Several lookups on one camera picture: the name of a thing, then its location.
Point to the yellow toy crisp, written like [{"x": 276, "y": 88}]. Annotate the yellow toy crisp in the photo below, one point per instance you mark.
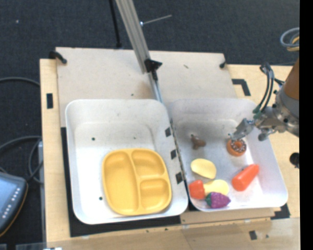
[
  {"x": 219, "y": 186},
  {"x": 203, "y": 168}
]

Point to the orange sprinkled doughnut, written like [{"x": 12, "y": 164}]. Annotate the orange sprinkled doughnut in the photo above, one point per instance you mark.
[{"x": 230, "y": 150}]

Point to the orange carrot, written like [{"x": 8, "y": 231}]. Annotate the orange carrot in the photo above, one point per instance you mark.
[{"x": 245, "y": 177}]

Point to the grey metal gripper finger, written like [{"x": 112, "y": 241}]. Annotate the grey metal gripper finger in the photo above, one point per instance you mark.
[
  {"x": 236, "y": 134},
  {"x": 246, "y": 122}
]

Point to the brown toy figure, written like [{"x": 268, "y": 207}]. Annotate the brown toy figure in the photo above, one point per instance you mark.
[{"x": 197, "y": 142}]

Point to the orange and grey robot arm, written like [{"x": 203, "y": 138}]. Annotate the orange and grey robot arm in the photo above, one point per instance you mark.
[{"x": 292, "y": 90}]

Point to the yellow divided plate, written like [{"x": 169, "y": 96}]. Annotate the yellow divided plate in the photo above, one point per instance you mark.
[{"x": 120, "y": 178}]

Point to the white plastic tray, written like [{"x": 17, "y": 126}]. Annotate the white plastic tray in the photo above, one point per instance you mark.
[
  {"x": 94, "y": 118},
  {"x": 216, "y": 113}
]

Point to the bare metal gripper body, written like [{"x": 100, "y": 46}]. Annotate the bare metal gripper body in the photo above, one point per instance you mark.
[{"x": 276, "y": 120}]

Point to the pale flat board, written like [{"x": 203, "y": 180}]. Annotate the pale flat board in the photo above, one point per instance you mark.
[{"x": 107, "y": 74}]

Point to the orange-red toy pepper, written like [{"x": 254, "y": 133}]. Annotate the orange-red toy pepper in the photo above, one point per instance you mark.
[{"x": 196, "y": 189}]

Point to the purple grapes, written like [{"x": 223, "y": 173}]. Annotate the purple grapes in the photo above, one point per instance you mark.
[{"x": 219, "y": 200}]

